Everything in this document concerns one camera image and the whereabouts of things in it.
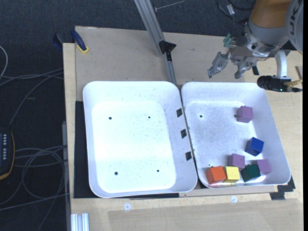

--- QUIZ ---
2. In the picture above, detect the brown cardboard board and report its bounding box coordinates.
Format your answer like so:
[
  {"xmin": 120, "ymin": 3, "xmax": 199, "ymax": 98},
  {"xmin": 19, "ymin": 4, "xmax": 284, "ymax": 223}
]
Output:
[{"xmin": 74, "ymin": 25, "xmax": 303, "ymax": 198}]

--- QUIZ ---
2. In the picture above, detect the blue cube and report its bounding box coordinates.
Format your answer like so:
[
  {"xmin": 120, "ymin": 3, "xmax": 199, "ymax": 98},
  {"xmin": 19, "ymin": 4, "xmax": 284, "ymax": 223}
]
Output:
[{"xmin": 244, "ymin": 137, "xmax": 265, "ymax": 157}]

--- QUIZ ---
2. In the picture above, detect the yellow cube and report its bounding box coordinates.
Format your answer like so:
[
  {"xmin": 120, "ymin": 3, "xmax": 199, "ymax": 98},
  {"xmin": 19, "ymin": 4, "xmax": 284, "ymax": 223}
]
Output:
[{"xmin": 223, "ymin": 166, "xmax": 241, "ymax": 184}]

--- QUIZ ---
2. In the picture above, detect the green cube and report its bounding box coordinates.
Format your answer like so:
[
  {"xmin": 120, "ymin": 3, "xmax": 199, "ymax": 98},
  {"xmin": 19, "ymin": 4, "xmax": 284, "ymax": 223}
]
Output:
[{"xmin": 240, "ymin": 164, "xmax": 262, "ymax": 183}]

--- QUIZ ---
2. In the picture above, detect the orange cube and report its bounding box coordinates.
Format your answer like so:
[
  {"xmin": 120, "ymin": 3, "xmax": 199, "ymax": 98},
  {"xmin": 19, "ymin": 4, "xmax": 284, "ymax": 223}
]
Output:
[{"xmin": 205, "ymin": 165, "xmax": 227, "ymax": 185}]

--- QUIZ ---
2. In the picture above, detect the black cylinder on white bracket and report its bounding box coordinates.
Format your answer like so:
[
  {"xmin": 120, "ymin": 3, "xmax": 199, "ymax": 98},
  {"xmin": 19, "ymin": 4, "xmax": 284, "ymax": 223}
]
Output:
[{"xmin": 257, "ymin": 50, "xmax": 293, "ymax": 92}]

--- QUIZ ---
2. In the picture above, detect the purple cube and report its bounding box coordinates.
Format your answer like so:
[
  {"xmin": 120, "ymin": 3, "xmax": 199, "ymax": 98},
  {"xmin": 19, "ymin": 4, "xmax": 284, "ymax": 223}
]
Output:
[
  {"xmin": 236, "ymin": 105, "xmax": 254, "ymax": 124},
  {"xmin": 256, "ymin": 159, "xmax": 272, "ymax": 174},
  {"xmin": 227, "ymin": 153, "xmax": 246, "ymax": 168}
]

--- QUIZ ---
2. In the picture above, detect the white plastic tray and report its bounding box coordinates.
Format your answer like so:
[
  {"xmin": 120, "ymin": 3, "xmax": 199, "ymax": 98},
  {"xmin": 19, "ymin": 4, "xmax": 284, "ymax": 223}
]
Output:
[
  {"xmin": 82, "ymin": 80, "xmax": 198, "ymax": 199},
  {"xmin": 180, "ymin": 81, "xmax": 292, "ymax": 190}
]

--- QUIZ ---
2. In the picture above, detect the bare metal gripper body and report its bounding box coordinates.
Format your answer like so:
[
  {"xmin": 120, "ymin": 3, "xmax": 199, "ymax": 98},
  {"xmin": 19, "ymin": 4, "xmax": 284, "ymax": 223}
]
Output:
[{"xmin": 227, "ymin": 31, "xmax": 283, "ymax": 67}]

